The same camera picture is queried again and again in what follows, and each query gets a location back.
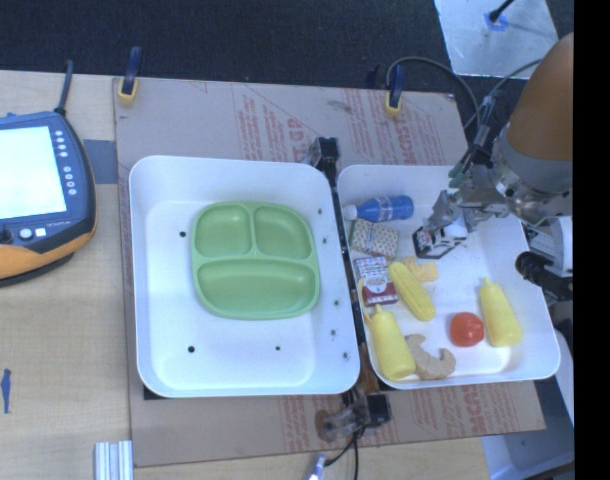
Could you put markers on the green divided plate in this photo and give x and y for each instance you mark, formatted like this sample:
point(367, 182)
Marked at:
point(257, 283)

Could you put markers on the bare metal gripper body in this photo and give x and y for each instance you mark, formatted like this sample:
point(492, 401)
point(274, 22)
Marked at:
point(527, 203)

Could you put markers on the beige croissant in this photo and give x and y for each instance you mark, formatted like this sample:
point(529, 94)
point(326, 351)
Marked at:
point(430, 365)

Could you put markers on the white plastic tray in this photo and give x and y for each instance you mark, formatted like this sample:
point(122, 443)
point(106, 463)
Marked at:
point(235, 358)
point(465, 288)

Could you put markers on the brown cardboard board red print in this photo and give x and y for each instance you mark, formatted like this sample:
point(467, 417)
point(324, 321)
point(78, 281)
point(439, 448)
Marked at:
point(225, 118)

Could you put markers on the beige patterned carton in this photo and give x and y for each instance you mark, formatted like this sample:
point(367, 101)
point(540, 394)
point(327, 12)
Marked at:
point(376, 238)

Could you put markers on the yellow corn cob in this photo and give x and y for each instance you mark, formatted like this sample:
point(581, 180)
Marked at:
point(412, 292)

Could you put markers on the black and white small packet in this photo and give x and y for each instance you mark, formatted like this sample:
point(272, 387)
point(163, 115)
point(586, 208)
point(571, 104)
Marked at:
point(435, 248)

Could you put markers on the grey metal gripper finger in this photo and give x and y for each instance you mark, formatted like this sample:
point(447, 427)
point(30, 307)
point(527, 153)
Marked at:
point(459, 228)
point(441, 210)

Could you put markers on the red bell pepper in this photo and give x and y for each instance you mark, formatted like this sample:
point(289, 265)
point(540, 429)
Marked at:
point(466, 329)

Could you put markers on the yellow wavy toy piece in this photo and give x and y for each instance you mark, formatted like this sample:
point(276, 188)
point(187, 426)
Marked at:
point(427, 269)

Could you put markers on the white and red small carton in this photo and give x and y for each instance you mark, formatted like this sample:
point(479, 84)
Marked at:
point(370, 267)

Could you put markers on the yellow squeeze bottle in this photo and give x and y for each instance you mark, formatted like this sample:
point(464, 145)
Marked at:
point(392, 345)
point(499, 315)

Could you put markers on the thin black and white rod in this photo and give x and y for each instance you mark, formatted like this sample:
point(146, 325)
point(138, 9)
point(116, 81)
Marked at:
point(346, 248)

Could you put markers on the black cylinder on white bracket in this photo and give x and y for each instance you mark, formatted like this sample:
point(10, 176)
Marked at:
point(537, 264)

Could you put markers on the blue bottle white cap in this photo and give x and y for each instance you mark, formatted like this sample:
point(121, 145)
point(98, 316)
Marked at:
point(385, 208)

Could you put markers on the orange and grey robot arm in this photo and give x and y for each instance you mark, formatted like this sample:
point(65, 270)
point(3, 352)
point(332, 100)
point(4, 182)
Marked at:
point(545, 108)

